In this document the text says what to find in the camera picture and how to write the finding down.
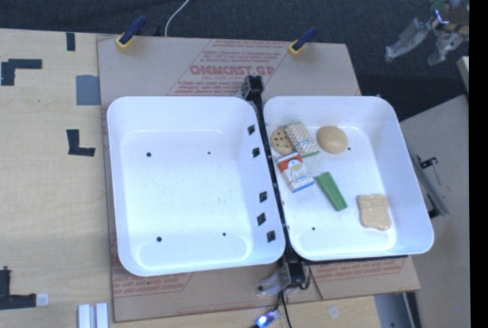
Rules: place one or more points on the beige patterned carton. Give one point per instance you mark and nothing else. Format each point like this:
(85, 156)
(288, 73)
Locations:
(302, 139)

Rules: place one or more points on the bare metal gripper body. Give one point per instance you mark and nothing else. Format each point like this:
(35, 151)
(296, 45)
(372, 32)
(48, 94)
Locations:
(455, 15)

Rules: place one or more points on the tan chocolate chip biscuit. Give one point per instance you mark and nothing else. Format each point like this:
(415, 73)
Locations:
(280, 141)

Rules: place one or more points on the tan toast slice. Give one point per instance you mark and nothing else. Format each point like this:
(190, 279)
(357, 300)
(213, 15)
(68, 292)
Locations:
(374, 212)

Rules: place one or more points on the thin black rod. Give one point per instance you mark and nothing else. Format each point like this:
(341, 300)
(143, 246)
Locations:
(275, 181)

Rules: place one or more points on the brown cardboard board red print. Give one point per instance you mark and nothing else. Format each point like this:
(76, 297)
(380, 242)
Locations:
(152, 67)

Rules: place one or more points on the green wedge stick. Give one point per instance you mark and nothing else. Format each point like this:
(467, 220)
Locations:
(331, 191)

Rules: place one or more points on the white plastic tray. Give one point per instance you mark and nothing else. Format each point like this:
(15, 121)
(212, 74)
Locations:
(366, 174)
(183, 185)

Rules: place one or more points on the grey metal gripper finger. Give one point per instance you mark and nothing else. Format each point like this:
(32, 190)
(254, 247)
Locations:
(409, 38)
(445, 46)

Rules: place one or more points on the round tan bread bun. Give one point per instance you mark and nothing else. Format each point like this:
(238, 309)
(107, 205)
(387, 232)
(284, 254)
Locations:
(331, 139)

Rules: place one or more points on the red and white carton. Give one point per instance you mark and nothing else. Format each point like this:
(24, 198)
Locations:
(295, 172)

